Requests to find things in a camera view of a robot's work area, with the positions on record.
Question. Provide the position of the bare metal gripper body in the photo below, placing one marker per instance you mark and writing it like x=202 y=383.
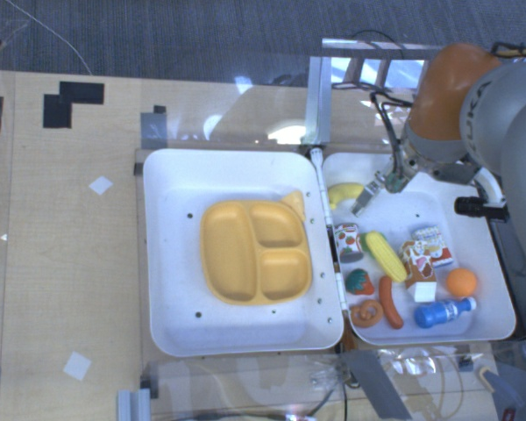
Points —
x=399 y=178

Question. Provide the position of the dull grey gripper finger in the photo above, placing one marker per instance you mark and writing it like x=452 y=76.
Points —
x=363 y=202

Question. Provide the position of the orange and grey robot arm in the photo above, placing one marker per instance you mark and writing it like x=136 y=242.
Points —
x=499 y=116

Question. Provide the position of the yellow banana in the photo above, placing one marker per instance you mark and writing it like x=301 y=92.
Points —
x=342 y=191

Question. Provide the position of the thin black and white rod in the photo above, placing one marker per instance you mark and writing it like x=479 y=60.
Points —
x=325 y=195

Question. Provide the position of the strawberry print can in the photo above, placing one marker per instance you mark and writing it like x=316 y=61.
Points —
x=348 y=244

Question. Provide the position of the yellow corn cob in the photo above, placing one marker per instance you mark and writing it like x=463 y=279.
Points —
x=386 y=254

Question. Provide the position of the white and red printed can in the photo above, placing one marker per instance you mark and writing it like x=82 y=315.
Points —
x=438 y=244

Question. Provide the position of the red strawberry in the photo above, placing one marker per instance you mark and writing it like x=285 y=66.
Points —
x=360 y=282

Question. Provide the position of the brown and white carton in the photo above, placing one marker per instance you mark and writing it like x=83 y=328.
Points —
x=418 y=266

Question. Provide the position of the white plastic tray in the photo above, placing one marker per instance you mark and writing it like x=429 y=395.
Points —
x=175 y=244
x=464 y=244

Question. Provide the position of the red sausage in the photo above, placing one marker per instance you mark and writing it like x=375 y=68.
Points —
x=390 y=303

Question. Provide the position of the brown pretzel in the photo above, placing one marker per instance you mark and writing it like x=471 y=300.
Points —
x=360 y=318

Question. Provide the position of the orange ball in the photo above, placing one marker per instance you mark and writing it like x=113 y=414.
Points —
x=461 y=282

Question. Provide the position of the blue bottle with white cap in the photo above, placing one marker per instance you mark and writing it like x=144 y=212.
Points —
x=438 y=313

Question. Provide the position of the yellow divided plate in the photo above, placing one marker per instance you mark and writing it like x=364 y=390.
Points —
x=228 y=252

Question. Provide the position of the black cylinder on white bracket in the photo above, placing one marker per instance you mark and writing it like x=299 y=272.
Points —
x=475 y=206

